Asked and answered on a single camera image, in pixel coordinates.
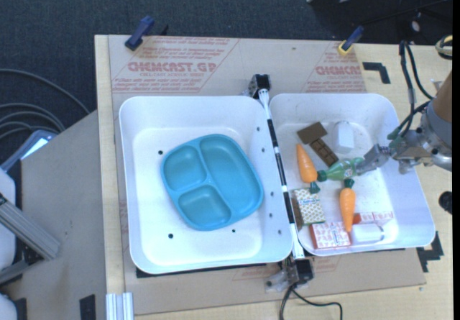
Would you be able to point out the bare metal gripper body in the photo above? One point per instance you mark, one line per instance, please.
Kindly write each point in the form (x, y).
(413, 151)

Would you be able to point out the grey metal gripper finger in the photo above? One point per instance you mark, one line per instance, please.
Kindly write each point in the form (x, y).
(375, 157)
(405, 167)

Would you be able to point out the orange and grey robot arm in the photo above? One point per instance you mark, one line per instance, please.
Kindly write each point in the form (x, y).
(442, 103)

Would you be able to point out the green plastic bottle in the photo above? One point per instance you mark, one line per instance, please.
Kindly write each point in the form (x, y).
(338, 169)

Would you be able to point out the white plastic tray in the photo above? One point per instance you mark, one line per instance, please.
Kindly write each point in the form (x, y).
(151, 182)
(402, 210)

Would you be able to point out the brown chocolate bar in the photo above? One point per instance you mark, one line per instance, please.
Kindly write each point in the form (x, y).
(324, 153)

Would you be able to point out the orange carrot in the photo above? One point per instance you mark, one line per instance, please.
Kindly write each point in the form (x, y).
(306, 165)
(347, 207)

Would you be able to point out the red and white packet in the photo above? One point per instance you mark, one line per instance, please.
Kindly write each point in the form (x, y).
(375, 217)

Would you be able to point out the brown square biscuit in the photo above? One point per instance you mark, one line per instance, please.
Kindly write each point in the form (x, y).
(312, 132)

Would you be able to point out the white box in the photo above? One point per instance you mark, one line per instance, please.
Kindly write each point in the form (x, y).
(366, 234)

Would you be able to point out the green and yellow patterned packet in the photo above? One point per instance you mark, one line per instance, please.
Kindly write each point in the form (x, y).
(309, 207)

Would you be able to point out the orange and white carton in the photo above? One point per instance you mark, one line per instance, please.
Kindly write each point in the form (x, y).
(328, 236)

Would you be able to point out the thin black and white rod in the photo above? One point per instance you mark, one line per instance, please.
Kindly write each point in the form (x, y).
(278, 156)

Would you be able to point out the blue divided plate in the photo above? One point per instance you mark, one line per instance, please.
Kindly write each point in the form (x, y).
(212, 182)

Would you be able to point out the brown cardboard board red print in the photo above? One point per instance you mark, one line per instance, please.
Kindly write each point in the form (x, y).
(223, 59)

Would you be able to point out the black cylinder on white bracket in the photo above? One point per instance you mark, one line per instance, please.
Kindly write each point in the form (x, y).
(446, 200)

